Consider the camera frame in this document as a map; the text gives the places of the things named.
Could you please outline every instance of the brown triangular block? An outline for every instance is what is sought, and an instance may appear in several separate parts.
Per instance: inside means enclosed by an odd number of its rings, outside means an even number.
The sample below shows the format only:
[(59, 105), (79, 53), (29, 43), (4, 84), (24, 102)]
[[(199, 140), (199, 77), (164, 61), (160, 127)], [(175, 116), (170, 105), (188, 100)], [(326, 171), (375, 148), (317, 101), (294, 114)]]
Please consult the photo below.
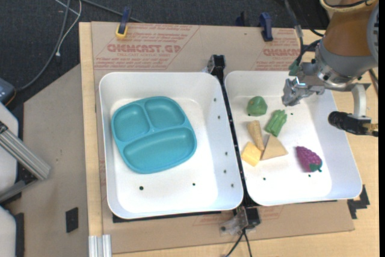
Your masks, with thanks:
[(262, 154), (261, 160), (276, 158), (277, 156), (282, 156), (288, 154), (288, 151), (282, 146), (281, 142), (277, 137), (269, 135), (269, 140), (267, 141), (265, 150)]

